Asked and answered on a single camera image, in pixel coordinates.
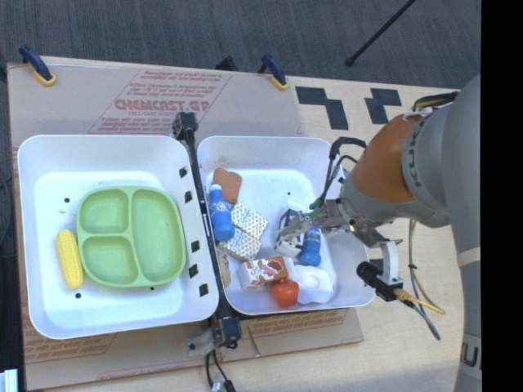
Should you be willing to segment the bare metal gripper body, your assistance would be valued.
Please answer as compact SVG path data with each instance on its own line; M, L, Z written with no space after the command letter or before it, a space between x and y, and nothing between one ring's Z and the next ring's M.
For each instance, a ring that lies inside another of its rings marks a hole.
M345 206L340 199L326 200L313 218L313 225L325 233L349 230L356 223L356 218L344 209Z

